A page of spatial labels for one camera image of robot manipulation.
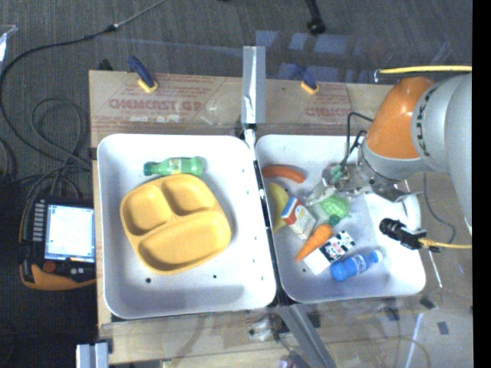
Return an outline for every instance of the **yellow cable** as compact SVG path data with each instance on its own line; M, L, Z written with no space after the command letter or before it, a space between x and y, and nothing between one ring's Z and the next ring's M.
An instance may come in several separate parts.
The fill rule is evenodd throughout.
M422 65L418 67L402 68L382 68L377 70L379 74L407 74L410 72L430 72L430 71L465 71L472 72L473 68L469 65Z
M442 247L442 248L455 248L455 249L472 249L472 244L447 244L444 242L438 242L431 240L429 238L418 238L418 241L422 244L422 246L428 247Z

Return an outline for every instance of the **screen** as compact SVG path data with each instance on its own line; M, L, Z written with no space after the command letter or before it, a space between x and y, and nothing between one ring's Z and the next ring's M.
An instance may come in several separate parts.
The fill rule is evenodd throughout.
M44 258L95 262L94 210L49 205Z

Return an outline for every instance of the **yellow plate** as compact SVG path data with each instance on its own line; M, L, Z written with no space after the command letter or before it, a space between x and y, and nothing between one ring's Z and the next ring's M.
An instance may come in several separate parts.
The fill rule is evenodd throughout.
M159 274L201 265L230 242L225 213L193 175L166 176L136 187L124 196L120 216L140 260Z

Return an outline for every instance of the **blue bottle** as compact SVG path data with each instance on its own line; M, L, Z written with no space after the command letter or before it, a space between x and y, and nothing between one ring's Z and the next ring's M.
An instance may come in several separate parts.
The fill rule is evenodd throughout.
M335 261L329 268L335 281L344 281L355 275L364 273L373 263L378 263L383 258L382 252L375 249L368 255L352 255L349 258Z

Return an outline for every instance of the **banana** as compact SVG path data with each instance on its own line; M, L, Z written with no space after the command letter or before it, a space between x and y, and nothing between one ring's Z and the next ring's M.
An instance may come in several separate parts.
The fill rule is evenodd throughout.
M290 197L286 190L275 182L270 182L268 187L275 200L276 215L275 220L273 221L273 233L276 233L280 228L286 225L285 220L282 218L282 211Z

